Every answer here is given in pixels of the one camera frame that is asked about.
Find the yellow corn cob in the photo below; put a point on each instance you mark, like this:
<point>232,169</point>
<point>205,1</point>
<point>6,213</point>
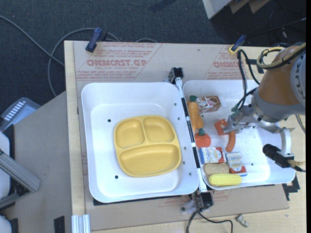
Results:
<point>224,179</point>

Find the brown bread slice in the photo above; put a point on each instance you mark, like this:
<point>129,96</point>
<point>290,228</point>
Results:
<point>215,168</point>

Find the black cylinder on white bracket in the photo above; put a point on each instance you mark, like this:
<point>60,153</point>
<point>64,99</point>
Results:
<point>277,155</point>

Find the red carton with yellow star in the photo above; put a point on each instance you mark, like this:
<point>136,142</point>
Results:
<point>219,127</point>

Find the orange carrot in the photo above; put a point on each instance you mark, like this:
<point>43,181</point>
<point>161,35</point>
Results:
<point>194,113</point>

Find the orange pumpkin with green stem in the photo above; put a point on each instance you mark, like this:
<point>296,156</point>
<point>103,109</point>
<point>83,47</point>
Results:
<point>202,139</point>

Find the red and white flat carton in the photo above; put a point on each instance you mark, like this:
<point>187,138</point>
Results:
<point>212,155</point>

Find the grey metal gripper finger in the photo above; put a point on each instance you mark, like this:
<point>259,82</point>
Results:
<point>229,126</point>
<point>240,127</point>

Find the brown carton with rabbit print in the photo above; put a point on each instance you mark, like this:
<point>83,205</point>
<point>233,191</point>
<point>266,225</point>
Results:
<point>210,103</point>

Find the brown cardboard board red print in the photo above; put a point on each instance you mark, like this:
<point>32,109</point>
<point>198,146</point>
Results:
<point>150,62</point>

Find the small white and red carton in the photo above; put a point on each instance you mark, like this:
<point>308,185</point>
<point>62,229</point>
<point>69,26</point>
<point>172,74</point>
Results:
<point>235,161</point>

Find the small white plastic fitting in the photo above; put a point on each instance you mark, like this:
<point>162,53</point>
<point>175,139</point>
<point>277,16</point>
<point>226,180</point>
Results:
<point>242,221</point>

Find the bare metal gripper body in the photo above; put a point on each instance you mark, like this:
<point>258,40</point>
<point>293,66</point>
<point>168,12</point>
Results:
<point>245,116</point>

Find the thin black and white rod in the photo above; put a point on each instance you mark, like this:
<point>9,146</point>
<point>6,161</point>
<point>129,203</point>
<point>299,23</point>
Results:
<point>187,120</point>

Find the yellow divided plate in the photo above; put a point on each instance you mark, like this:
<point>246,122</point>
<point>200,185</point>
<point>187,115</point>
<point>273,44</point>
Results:
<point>148,159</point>

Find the white plastic tray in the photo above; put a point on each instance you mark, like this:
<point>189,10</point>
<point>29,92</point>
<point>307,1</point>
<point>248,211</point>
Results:
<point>102,130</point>
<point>252,154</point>

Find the orange sausage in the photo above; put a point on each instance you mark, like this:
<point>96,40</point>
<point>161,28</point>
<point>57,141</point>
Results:
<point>230,142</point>

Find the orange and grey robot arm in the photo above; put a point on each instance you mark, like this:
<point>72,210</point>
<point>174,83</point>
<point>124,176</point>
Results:
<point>279,88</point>

